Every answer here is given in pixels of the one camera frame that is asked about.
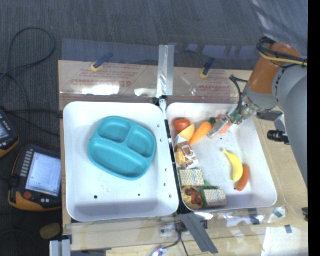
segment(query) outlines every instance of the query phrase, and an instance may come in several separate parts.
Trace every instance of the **wooden surface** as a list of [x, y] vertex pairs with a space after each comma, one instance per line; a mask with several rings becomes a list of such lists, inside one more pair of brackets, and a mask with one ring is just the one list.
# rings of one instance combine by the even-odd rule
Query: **wooden surface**
[[[79, 73], [83, 66], [83, 62], [59, 61], [60, 90]], [[194, 69], [188, 68], [184, 71], [189, 73], [194, 72]], [[243, 70], [223, 70], [223, 72], [226, 76], [234, 75], [244, 80], [248, 80], [251, 75], [251, 71]], [[72, 101], [91, 100], [71, 95], [60, 94], [59, 96], [60, 110], [63, 110]], [[309, 251], [308, 222], [304, 220], [301, 209], [308, 207], [308, 190], [293, 152], [283, 143], [266, 139], [267, 132], [275, 129], [273, 123], [256, 118], [254, 122], [277, 189], [278, 200], [274, 207], [257, 209], [257, 215], [260, 218], [259, 225], [250, 223], [246, 209], [215, 213], [208, 221], [207, 233], [212, 238], [219, 254], [224, 256], [261, 255], [262, 252], [265, 253], [264, 255], [307, 253]], [[72, 251], [112, 248], [107, 251], [106, 255], [149, 256], [160, 245], [169, 245], [176, 241], [177, 234], [174, 232], [168, 235], [161, 234], [163, 227], [179, 221], [175, 217], [71, 223], [72, 220], [66, 208], [63, 120], [60, 121], [60, 128], [63, 231], [65, 235], [72, 235]], [[203, 254], [188, 232], [184, 233], [182, 238], [189, 255]], [[182, 243], [171, 247], [166, 255], [185, 255]]]

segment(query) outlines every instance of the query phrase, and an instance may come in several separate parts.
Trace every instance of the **blue plate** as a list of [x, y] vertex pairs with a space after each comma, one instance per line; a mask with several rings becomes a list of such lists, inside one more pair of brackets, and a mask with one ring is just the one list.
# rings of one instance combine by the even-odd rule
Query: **blue plate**
[[103, 171], [133, 181], [146, 174], [156, 147], [155, 136], [145, 127], [120, 116], [109, 116], [94, 131], [88, 157]]

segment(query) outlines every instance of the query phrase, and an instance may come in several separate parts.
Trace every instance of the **black device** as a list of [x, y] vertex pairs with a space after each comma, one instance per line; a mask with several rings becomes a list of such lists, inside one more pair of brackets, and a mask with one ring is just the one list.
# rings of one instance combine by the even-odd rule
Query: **black device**
[[16, 128], [0, 108], [0, 158], [4, 157], [19, 144]]
[[58, 152], [29, 144], [12, 170], [9, 204], [24, 211], [52, 211], [62, 206], [62, 166]]

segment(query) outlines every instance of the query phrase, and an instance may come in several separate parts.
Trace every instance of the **black fabric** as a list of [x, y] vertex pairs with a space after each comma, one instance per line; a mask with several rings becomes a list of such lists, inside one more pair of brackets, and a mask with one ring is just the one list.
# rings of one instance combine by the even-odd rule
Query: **black fabric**
[[[54, 111], [59, 108], [58, 60], [79, 58], [68, 54], [64, 42], [174, 44], [180, 53], [175, 61], [181, 67], [203, 67], [202, 57], [214, 48], [218, 55], [212, 68], [230, 70], [253, 70], [259, 58], [256, 44], [263, 36], [291, 44], [303, 56], [308, 55], [308, 1], [299, 0], [12, 0], [2, 1], [0, 22], [0, 73], [5, 71], [8, 57], [11, 67], [18, 67], [50, 50], [47, 35], [28, 30], [15, 39], [8, 56], [9, 43], [18, 31], [40, 27], [55, 37], [55, 50], [48, 59], [9, 73], [22, 85], [30, 108]], [[4, 77], [0, 106], [26, 108], [22, 91], [14, 80]], [[0, 159], [0, 255], [48, 256], [49, 241], [42, 239], [39, 231], [47, 224], [61, 223], [61, 211], [12, 211], [6, 181], [26, 144], [60, 151], [58, 115], [48, 111], [15, 113], [21, 118], [8, 115], [20, 143]]]

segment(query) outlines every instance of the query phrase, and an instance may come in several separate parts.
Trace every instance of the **table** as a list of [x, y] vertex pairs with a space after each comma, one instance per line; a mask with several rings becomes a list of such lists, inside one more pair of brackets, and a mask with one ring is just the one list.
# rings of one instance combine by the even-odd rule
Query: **table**
[[[84, 66], [87, 67], [87, 65], [88, 63], [81, 61], [59, 61], [59, 92], [67, 92], [70, 89], [70, 81], [77, 78]], [[147, 82], [150, 79], [156, 79], [158, 67], [148, 66], [145, 70], [148, 72], [144, 71], [142, 74], [148, 73], [150, 75], [140, 74], [138, 78], [135, 77], [135, 82], [139, 80], [139, 84], [142, 84], [144, 80]], [[177, 74], [186, 76], [192, 75], [194, 72], [197, 73], [199, 70], [196, 68], [176, 69]], [[227, 77], [234, 75], [244, 80], [248, 80], [252, 73], [250, 70], [213, 70], [212, 72], [213, 76], [216, 75], [219, 78], [223, 74]], [[125, 92], [120, 101], [126, 101], [126, 95], [134, 95], [132, 84], [127, 87], [124, 84]], [[173, 99], [178, 101], [181, 98], [173, 97]], [[224, 101], [224, 97], [208, 97], [208, 99]], [[59, 100], [60, 110], [63, 111], [64, 107], [72, 101], [105, 101], [106, 97], [90, 95], [84, 97], [81, 94], [73, 94], [69, 90], [67, 93], [59, 93]], [[112, 97], [110, 100], [117, 101], [117, 98]], [[150, 98], [140, 98], [139, 101], [149, 102]], [[275, 129], [274, 124], [256, 118], [254, 123], [277, 189], [277, 203], [270, 208], [214, 213], [213, 218], [208, 221], [207, 233], [217, 247], [219, 254], [224, 256], [307, 254], [309, 252], [309, 227], [302, 208], [308, 207], [308, 189], [291, 148], [283, 143], [266, 139], [268, 131]], [[111, 249], [106, 252], [106, 255], [150, 255], [161, 245], [170, 245], [177, 240], [178, 235], [172, 229], [172, 224], [179, 222], [175, 216], [86, 223], [73, 222], [66, 208], [66, 169], [62, 119], [60, 134], [62, 228], [63, 234], [72, 238], [70, 246], [72, 252]], [[203, 254], [189, 232], [183, 233], [182, 238], [189, 255]], [[182, 243], [171, 247], [166, 255], [185, 255]]]

